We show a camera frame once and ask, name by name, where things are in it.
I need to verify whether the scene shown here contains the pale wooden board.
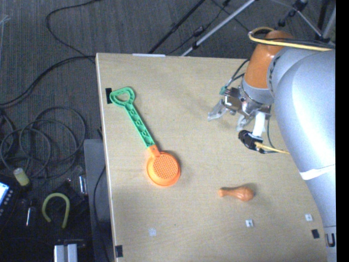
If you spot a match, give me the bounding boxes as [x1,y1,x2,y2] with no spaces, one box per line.
[95,52,328,262]

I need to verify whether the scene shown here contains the orange toy chicken drumstick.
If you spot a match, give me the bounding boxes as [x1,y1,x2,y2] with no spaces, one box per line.
[218,185,255,203]

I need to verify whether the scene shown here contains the black cylinder on white bracket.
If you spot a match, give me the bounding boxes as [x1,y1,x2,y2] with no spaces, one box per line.
[238,111,267,152]

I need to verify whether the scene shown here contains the green and orange toy sieve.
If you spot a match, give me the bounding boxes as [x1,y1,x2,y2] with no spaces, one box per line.
[109,86,182,188]

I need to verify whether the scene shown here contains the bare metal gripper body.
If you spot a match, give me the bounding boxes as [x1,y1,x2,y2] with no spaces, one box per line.
[222,87,272,120]

